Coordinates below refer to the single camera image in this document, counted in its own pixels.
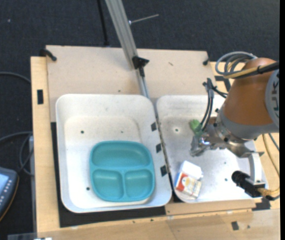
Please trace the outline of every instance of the teal divided plate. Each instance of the teal divided plate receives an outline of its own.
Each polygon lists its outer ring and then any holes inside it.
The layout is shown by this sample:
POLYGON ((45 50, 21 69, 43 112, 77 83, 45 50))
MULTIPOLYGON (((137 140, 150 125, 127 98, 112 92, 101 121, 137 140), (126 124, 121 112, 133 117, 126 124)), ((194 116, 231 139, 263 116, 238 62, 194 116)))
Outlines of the teal divided plate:
POLYGON ((141 201, 155 189, 152 155, 139 142, 99 142, 90 152, 89 171, 93 191, 105 201, 141 201))

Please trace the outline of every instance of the dark background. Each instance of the dark background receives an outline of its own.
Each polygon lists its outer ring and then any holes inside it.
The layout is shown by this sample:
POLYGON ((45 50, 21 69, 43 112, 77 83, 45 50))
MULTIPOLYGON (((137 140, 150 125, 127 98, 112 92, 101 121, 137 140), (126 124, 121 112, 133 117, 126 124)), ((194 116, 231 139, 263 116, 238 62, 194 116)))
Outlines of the dark background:
MULTIPOLYGON (((128 19, 159 17, 131 26, 137 48, 202 50, 211 61, 233 51, 279 60, 280 0, 122 0, 128 19)), ((119 47, 105 1, 112 47, 119 47)), ((0 71, 30 78, 30 57, 46 45, 102 46, 96 0, 0 0, 0 71)), ((0 76, 0 138, 32 130, 31 87, 0 76)), ((18 170, 26 136, 0 142, 0 166, 18 170)), ((20 174, 0 236, 33 231, 31 178, 20 174)))

